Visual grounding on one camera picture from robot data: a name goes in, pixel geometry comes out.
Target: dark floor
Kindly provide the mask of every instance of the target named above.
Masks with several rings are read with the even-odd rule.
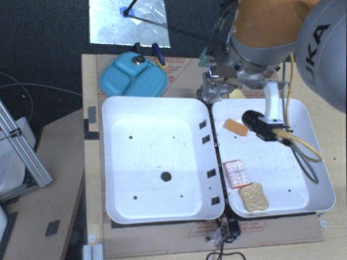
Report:
[[[171,48],[165,56],[199,57],[223,0],[164,0]],[[81,54],[120,54],[130,47],[89,43],[88,0],[0,0],[0,99],[15,119],[29,117],[28,95],[13,83],[39,83],[81,93]],[[33,98],[30,125],[42,127],[82,107],[76,95],[27,87]],[[67,259],[79,259],[83,202]]]

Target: red and white box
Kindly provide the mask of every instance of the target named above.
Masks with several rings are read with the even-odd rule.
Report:
[[[241,160],[223,163],[225,174],[232,189],[248,186],[247,172]]]

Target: white tray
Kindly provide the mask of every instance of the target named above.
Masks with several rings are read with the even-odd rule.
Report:
[[[239,189],[231,189],[227,180],[228,199],[234,212],[245,218],[286,215],[323,211],[335,204],[335,193],[324,162],[312,163],[319,184],[316,185],[302,172],[289,147],[279,142],[265,142],[254,132],[239,136],[224,128],[227,119],[242,123],[247,110],[265,112],[264,99],[225,99],[213,105],[213,116],[221,160],[223,163],[242,160],[250,182],[259,182],[269,202],[265,211],[248,212],[239,195]],[[319,150],[316,136],[305,106],[292,99],[290,125],[293,134]],[[314,158],[313,154],[303,151]]]
[[[195,99],[102,106],[106,209],[120,224],[215,219],[224,199],[209,114]]]

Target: toy bread slice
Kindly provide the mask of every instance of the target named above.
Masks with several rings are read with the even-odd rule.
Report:
[[[256,210],[266,210],[269,207],[260,183],[254,182],[249,186],[243,187],[240,190],[240,195],[245,205],[245,208],[249,212]]]

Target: silver plate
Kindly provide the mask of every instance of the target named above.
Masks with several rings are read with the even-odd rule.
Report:
[[[138,0],[123,17],[121,8],[133,0],[89,0],[90,42],[132,46],[140,42],[150,47],[170,47],[164,0]]]

